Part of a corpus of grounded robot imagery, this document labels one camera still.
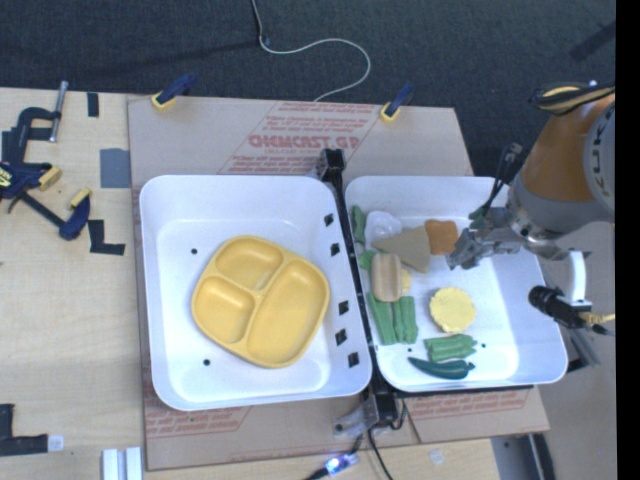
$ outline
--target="yellow plate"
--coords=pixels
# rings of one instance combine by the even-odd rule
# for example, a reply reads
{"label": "yellow plate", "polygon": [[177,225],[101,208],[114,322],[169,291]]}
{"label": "yellow plate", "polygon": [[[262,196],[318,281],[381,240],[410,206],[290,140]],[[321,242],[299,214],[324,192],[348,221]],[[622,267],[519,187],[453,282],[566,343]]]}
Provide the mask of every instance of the yellow plate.
{"label": "yellow plate", "polygon": [[225,242],[191,298],[200,330],[254,364],[294,363],[313,340],[329,304],[329,283],[308,260],[256,236]]}

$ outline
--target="cardboard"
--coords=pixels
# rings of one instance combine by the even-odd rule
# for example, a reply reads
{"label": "cardboard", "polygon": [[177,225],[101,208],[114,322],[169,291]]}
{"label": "cardboard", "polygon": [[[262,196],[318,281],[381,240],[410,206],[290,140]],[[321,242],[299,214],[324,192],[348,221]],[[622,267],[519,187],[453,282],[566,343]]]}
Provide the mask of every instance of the cardboard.
{"label": "cardboard", "polygon": [[[149,345],[138,196],[162,174],[308,174],[323,148],[344,151],[345,185],[363,175],[472,175],[455,112],[408,107],[392,123],[380,106],[180,97],[165,111],[128,102],[135,253],[144,383],[147,469],[345,451],[333,421],[360,397],[180,412],[156,396]],[[411,424],[379,446],[543,431],[537,388],[406,400]]]}

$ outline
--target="white tray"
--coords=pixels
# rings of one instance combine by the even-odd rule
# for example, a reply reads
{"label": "white tray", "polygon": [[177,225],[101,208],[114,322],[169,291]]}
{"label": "white tray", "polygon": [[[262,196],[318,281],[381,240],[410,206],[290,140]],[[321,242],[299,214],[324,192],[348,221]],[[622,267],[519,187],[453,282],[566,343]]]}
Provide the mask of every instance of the white tray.
{"label": "white tray", "polygon": [[[160,176],[143,187],[140,216],[152,379],[167,405],[257,405],[352,395],[367,386],[371,357],[326,185],[298,176]],[[223,242],[243,234],[305,257],[329,282],[323,325],[291,366],[251,364],[207,338],[192,319],[191,295],[203,269]]]}
{"label": "white tray", "polygon": [[[365,213],[386,211],[404,228],[440,219],[455,221],[460,231],[469,224],[467,215],[486,201],[492,184],[492,178],[479,177],[373,176],[353,180],[345,197],[349,211],[355,205]],[[504,204],[506,191],[494,205]],[[392,386],[406,392],[483,389],[551,383],[564,375],[567,355],[560,329],[528,302],[531,288],[544,285],[533,254],[522,250],[515,255],[495,255],[476,268],[453,271],[444,256],[432,256],[426,274],[411,272],[409,295],[416,300],[420,330],[416,344],[381,346],[369,318],[380,372]],[[366,293],[369,274],[361,270],[360,275]],[[409,356],[426,359],[423,340],[444,335],[429,315],[428,301],[445,286],[467,291],[477,310],[466,331],[478,341],[477,352],[468,358],[476,368],[464,380],[431,377],[407,360]]]}

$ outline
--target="blue and yellow clamp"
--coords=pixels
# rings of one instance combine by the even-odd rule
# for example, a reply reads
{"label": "blue and yellow clamp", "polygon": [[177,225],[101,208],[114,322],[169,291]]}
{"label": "blue and yellow clamp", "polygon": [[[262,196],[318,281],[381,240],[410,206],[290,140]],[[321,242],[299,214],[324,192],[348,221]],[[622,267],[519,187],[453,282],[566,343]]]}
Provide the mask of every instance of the blue and yellow clamp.
{"label": "blue and yellow clamp", "polygon": [[390,123],[400,112],[401,105],[408,105],[413,99],[413,84],[407,82],[402,89],[398,91],[395,98],[388,102],[380,110],[380,117],[383,121]]}
{"label": "blue and yellow clamp", "polygon": [[187,73],[181,76],[173,83],[169,84],[165,89],[151,97],[153,106],[158,110],[165,110],[172,106],[176,100],[176,96],[187,95],[191,88],[198,81],[195,73]]}

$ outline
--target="white cable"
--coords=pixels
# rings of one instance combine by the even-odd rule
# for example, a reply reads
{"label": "white cable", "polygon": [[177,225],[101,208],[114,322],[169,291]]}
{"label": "white cable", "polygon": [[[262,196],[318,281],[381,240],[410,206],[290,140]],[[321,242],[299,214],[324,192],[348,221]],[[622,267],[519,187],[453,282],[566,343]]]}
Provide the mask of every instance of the white cable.
{"label": "white cable", "polygon": [[364,82],[366,80],[366,78],[369,76],[369,72],[371,71],[371,59],[369,58],[369,55],[367,54],[367,52],[365,51],[364,48],[362,48],[360,45],[352,42],[352,41],[348,41],[346,39],[341,39],[341,38],[336,38],[336,37],[330,37],[327,39],[320,39],[319,41],[314,41],[313,43],[310,43],[306,46],[302,46],[301,48],[296,48],[293,50],[285,50],[285,51],[279,51],[279,50],[272,50],[271,48],[269,48],[265,43],[264,43],[264,35],[262,34],[262,19],[260,18],[260,13],[258,12],[258,5],[256,4],[256,0],[251,0],[251,6],[253,7],[253,13],[255,15],[256,21],[258,22],[258,41],[260,43],[260,47],[268,53],[271,53],[273,55],[292,55],[295,53],[301,53],[305,50],[309,50],[310,48],[313,48],[314,46],[318,46],[324,43],[343,43],[349,46],[352,46],[353,48],[356,48],[357,50],[360,51],[360,53],[362,53],[362,55],[364,55],[364,58],[367,62],[367,69],[364,72],[364,75],[362,75],[358,80],[356,80],[355,82],[353,82],[352,84],[349,85],[345,85],[344,87],[340,87],[338,89],[334,89],[333,91],[329,91],[326,92],[320,96],[318,96],[316,99],[314,99],[313,101],[320,101],[324,98],[326,98],[327,96],[330,96],[332,94],[336,94],[338,92],[343,92],[349,89],[352,89],[354,87],[356,87],[357,85],[360,85],[362,82]]}

